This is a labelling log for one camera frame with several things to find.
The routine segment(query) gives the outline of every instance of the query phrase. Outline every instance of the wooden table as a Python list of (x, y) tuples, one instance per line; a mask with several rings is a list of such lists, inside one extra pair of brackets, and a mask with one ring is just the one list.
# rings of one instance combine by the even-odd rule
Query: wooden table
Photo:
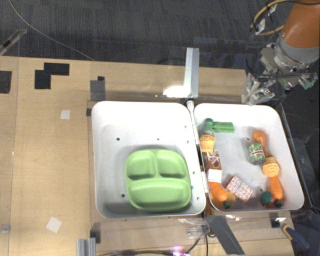
[[(45, 62), (69, 64), (69, 75), (52, 75), (50, 90), (35, 89), (35, 70), (43, 70)], [(0, 255), (76, 255), (77, 239), (88, 239), (95, 223), (100, 224), (101, 237), (111, 238), (97, 244), (99, 254), (193, 244), (186, 227), (174, 218), (115, 221), (97, 214), (86, 116), (90, 81), (98, 76), (105, 77), (107, 99), (161, 100), (166, 85), (183, 81), (184, 70), (168, 65), (0, 57), (0, 71), (12, 72), (10, 93), (0, 94), (0, 224), (11, 227), (9, 233), (0, 233)], [(199, 94), (239, 101), (245, 80), (244, 70), (200, 68)], [(70, 111), (69, 119), (61, 119), (62, 110)], [(46, 228), (51, 217), (62, 222), (57, 233)], [(238, 217), (243, 222), (230, 225), (246, 255), (293, 255), (290, 241), (280, 229), (271, 228), (268, 215)], [(292, 226), (289, 212), (279, 217)], [(209, 243), (210, 255), (225, 255), (216, 238)], [(205, 251), (202, 240), (192, 255)]]

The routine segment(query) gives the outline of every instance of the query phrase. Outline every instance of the white container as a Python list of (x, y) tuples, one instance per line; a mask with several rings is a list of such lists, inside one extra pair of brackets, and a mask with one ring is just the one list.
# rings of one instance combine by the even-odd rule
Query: white container
[[(195, 110), (200, 129), (206, 118), (233, 122), (235, 133), (217, 133), (215, 148), (222, 165), (222, 183), (236, 175), (254, 189), (252, 199), (239, 200), (226, 213), (296, 210), (304, 195), (278, 113), (267, 106), (235, 104), (200, 104)], [(95, 198), (99, 213), (109, 219), (191, 216), (206, 205), (198, 153), (188, 109), (178, 103), (101, 101), (92, 109)], [(282, 208), (270, 209), (259, 203), (260, 189), (266, 190), (268, 179), (261, 167), (249, 162), (247, 145), (253, 130), (267, 134), (267, 148), (281, 168), (279, 180), (284, 190)], [(186, 161), (192, 186), (190, 203), (168, 213), (150, 213), (134, 208), (127, 197), (125, 163), (138, 150), (167, 149), (179, 153)]]

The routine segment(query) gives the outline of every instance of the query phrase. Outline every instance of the green divided tray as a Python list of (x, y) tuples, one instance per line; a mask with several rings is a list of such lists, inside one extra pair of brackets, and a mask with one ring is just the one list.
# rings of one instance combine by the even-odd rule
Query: green divided tray
[(125, 163), (125, 186), (130, 203), (146, 212), (169, 212), (191, 200), (190, 176), (185, 160), (165, 149), (139, 150)]

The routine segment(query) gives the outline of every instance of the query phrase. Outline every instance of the white wire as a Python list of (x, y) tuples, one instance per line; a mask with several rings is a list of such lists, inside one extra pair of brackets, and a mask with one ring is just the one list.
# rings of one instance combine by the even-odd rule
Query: white wire
[(8, 0), (8, 1), (9, 1), (10, 5), (11, 5), (12, 9), (14, 10), (14, 12), (15, 12), (15, 13), (19, 16), (19, 18), (20, 18), (25, 24), (27, 24), (30, 28), (32, 28), (33, 30), (37, 31), (37, 32), (38, 32), (39, 34), (41, 34), (42, 36), (44, 36), (44, 37), (46, 37), (46, 38), (54, 41), (55, 43), (57, 43), (57, 44), (59, 44), (59, 45), (61, 45), (61, 46), (63, 46), (63, 47), (69, 48), (70, 50), (75, 51), (75, 52), (77, 52), (77, 53), (85, 56), (85, 57), (88, 58), (89, 60), (94, 61), (93, 58), (91, 58), (90, 56), (84, 54), (83, 52), (81, 52), (81, 51), (79, 51), (79, 50), (77, 50), (77, 49), (74, 49), (74, 48), (72, 48), (72, 47), (70, 47), (70, 46), (68, 46), (68, 45), (66, 45), (66, 44), (64, 44), (64, 43), (62, 43), (62, 42), (59, 42), (59, 41), (53, 39), (52, 37), (50, 37), (50, 36), (42, 33), (42, 32), (39, 31), (38, 29), (36, 29), (34, 26), (32, 26), (30, 23), (28, 23), (28, 22), (19, 14), (19, 12), (18, 12), (17, 9), (14, 7), (13, 3), (11, 2), (11, 0)]

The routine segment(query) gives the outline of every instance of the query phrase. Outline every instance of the green can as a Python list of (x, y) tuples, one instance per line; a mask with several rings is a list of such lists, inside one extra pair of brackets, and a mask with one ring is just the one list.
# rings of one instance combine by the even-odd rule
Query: green can
[(266, 161), (266, 156), (261, 143), (253, 143), (248, 146), (250, 161), (254, 165), (261, 165)]

